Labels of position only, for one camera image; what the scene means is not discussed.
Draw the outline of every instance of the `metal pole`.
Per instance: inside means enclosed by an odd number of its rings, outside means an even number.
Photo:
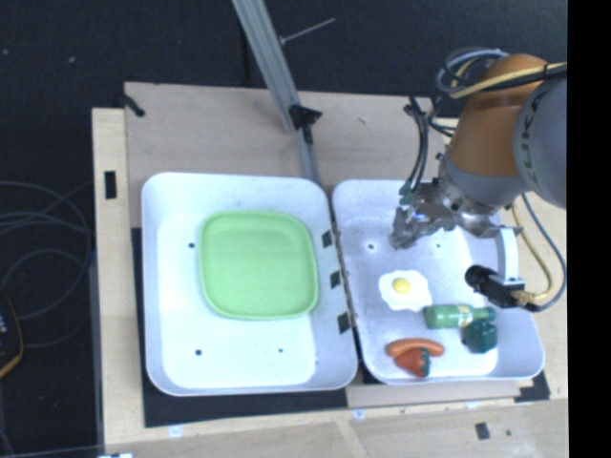
[[[303,128],[296,129],[289,113],[291,107],[301,106],[301,102],[265,2],[263,0],[231,1],[276,104],[284,129],[296,137],[304,177],[320,184],[313,144],[304,138]]]

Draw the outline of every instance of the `dark floor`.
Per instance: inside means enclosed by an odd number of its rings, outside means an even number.
[[[266,3],[279,35],[335,18],[284,48],[300,90],[429,95],[467,46],[567,59],[568,0]],[[0,455],[94,445],[91,109],[114,106],[128,80],[243,86],[239,24],[229,0],[0,0],[0,19],[0,280],[29,346],[0,381]],[[5,214],[53,202],[11,182],[83,186],[71,201],[89,230],[65,202],[8,230]]]

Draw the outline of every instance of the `green bottle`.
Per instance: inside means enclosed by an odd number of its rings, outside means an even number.
[[[429,329],[467,327],[473,321],[493,321],[495,316],[492,307],[478,308],[463,303],[430,305],[424,311]]]

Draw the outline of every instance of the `wooden table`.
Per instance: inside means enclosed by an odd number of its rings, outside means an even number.
[[[139,193],[157,172],[188,171],[298,177],[294,137],[283,132],[267,90],[127,83],[145,111],[94,109],[103,436],[107,452],[155,456],[561,456],[568,453],[566,295],[537,315],[546,350],[550,398],[517,404],[532,380],[428,388],[347,388],[348,408],[262,415],[170,427],[145,427],[137,338],[131,229],[139,227]],[[301,93],[320,110],[314,126],[323,186],[349,178],[398,179],[411,169],[416,130],[405,97]],[[420,99],[424,107],[429,101]],[[436,173],[441,136],[432,133],[425,177]],[[566,254],[566,213],[538,198],[534,207]],[[526,214],[559,281],[558,264]],[[540,268],[522,242],[528,288],[543,288]]]

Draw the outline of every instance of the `yellow cable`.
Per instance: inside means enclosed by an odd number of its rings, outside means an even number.
[[[462,98],[463,96],[475,94],[476,92],[480,92],[486,88],[493,87],[495,85],[500,85],[501,83],[505,83],[507,81],[514,80],[516,78],[522,78],[524,76],[535,75],[538,73],[542,73],[547,71],[554,70],[555,68],[559,68],[560,66],[566,65],[566,62],[563,63],[554,63],[551,65],[545,66],[537,66],[535,68],[527,68],[526,70],[519,70],[517,72],[502,74],[501,76],[495,76],[494,78],[489,78],[484,81],[480,81],[479,83],[475,83],[471,87],[464,88],[459,90],[458,92],[452,92],[449,94],[452,98]]]
[[[512,214],[514,215],[514,220],[516,221],[516,225],[523,226],[517,214],[515,203],[512,203]],[[547,288],[543,292],[534,294],[530,297],[531,299],[530,302],[540,302],[543,299],[546,299],[547,297],[549,297],[550,294],[552,293],[552,287],[554,286],[554,279],[552,277],[552,272],[547,267],[547,265],[545,264],[545,261],[543,260],[541,255],[538,253],[536,247],[531,242],[530,238],[526,234],[526,231],[522,230],[521,234],[522,234],[522,238],[524,239],[524,242],[526,243],[526,246],[528,246],[528,249],[533,254],[535,259],[537,260],[538,265],[540,266],[541,270],[543,270],[543,273],[545,274],[545,278],[547,279]]]

